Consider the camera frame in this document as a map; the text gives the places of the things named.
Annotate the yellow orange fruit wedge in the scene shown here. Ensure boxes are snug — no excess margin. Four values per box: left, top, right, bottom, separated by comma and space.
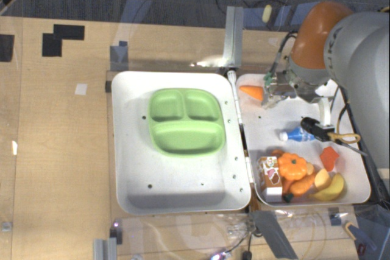
313, 167, 332, 191

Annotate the yellow banana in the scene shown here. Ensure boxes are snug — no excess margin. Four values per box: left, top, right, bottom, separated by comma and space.
308, 172, 346, 202

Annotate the orange toy carrot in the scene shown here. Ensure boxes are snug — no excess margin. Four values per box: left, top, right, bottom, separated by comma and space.
239, 85, 264, 102

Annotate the blue bottle with white cap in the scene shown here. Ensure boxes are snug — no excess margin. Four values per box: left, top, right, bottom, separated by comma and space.
278, 126, 316, 142

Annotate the red orange toy pepper piece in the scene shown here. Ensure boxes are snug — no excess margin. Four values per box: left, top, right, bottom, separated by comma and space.
319, 146, 340, 172

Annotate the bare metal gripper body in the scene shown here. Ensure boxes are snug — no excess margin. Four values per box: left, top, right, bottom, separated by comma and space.
267, 69, 321, 104

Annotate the small brown and white carton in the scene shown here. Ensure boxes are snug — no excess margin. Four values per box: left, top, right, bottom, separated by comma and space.
257, 155, 284, 203

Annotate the white plastic tray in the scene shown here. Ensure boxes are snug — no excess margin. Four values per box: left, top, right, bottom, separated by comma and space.
111, 71, 252, 216
236, 73, 372, 208

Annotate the thin black and white rod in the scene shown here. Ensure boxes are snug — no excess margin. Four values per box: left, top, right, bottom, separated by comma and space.
227, 69, 255, 184

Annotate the green divided plate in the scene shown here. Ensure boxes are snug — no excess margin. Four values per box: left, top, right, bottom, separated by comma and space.
147, 88, 227, 158

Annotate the orange carrot with green top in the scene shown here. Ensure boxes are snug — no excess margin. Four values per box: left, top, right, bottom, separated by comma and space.
282, 173, 316, 203

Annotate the pale yellow oval object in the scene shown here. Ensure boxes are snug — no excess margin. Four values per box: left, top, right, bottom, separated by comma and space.
262, 4, 273, 23

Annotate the orange toy pumpkin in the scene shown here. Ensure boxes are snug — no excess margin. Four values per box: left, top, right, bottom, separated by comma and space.
277, 152, 308, 181

